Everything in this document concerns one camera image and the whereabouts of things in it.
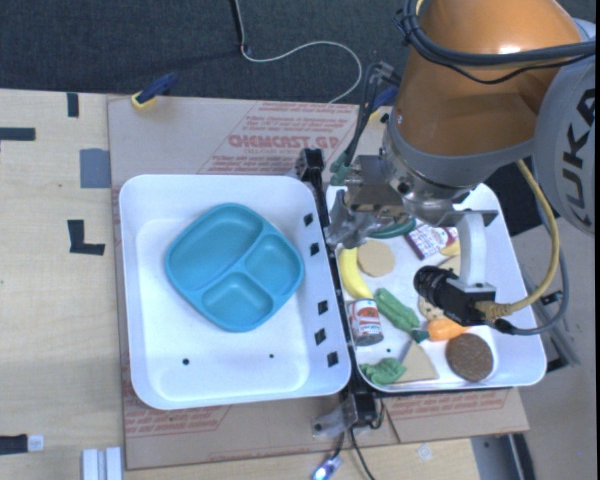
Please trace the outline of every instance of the cardboard sheet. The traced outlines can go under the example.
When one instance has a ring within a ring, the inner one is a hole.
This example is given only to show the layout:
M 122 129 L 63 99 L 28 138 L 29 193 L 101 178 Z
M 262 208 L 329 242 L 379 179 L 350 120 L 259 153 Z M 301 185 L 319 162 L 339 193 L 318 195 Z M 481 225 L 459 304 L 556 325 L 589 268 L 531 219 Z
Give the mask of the cardboard sheet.
M 354 105 L 161 97 L 146 111 L 128 97 L 108 102 L 116 278 L 123 365 L 127 469 L 327 451 L 311 420 L 333 410 L 337 395 L 300 400 L 159 411 L 134 394 L 129 377 L 118 193 L 140 174 L 285 174 L 303 148 L 330 163 L 346 147 Z M 359 152 L 377 151 L 384 125 L 373 119 Z M 361 446 L 502 434 L 528 429 L 516 389 L 388 398 L 380 429 Z

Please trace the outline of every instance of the blue clamp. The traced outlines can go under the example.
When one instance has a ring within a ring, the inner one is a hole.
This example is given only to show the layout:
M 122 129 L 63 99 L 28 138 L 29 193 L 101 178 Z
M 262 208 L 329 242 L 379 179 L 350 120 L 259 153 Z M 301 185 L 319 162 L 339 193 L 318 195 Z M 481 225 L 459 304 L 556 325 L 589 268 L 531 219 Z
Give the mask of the blue clamp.
M 387 87 L 382 91 L 373 102 L 373 108 L 371 112 L 375 112 L 384 105 L 393 105 L 395 103 L 396 96 L 398 95 L 397 87 Z
M 148 85 L 144 90 L 131 97 L 133 106 L 138 110 L 144 110 L 156 101 L 156 96 L 167 94 L 178 82 L 175 73 L 167 73 Z

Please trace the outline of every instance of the gray carpet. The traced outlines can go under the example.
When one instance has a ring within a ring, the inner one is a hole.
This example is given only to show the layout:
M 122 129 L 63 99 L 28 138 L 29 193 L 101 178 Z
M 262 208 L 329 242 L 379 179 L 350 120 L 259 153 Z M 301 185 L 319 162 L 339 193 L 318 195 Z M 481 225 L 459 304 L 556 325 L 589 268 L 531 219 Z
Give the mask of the gray carpet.
M 392 18 L 403 0 L 240 0 L 252 55 L 279 55 L 308 41 L 340 42 L 363 66 L 400 68 L 407 52 Z M 596 21 L 596 0 L 558 0 Z M 238 52 L 229 0 L 0 0 L 0 88 L 134 93 L 175 71 L 173 95 L 329 101 L 356 79 L 349 54 L 313 47 L 268 64 Z M 354 91 L 346 103 L 358 103 Z M 489 184 L 510 232 L 538 224 L 513 168 Z

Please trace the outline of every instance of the round cracker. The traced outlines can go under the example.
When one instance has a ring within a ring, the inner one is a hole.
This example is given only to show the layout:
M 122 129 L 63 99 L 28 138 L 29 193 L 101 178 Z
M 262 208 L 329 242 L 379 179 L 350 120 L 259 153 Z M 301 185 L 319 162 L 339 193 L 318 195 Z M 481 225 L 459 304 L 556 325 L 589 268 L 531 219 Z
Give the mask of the round cracker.
M 493 370 L 489 344 L 477 334 L 464 333 L 447 342 L 445 357 L 451 371 L 470 382 L 486 378 Z
M 382 277 L 396 264 L 391 248 L 379 240 L 367 240 L 358 247 L 358 266 L 371 277 Z

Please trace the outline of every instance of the cookie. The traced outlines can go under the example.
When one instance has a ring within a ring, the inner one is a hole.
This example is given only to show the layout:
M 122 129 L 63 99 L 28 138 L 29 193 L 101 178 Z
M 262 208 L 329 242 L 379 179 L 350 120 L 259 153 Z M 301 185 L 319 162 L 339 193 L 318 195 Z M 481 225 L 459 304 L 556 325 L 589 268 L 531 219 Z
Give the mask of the cookie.
M 358 247 L 358 266 L 371 277 L 382 277 L 396 264 L 391 248 L 379 240 L 367 240 Z
M 420 311 L 420 314 L 427 319 L 427 322 L 437 318 L 444 318 L 444 311 L 431 304 L 431 302 L 422 295 L 418 296 L 418 311 Z
M 486 378 L 493 370 L 491 348 L 477 334 L 464 333 L 449 340 L 444 353 L 451 371 L 470 382 Z

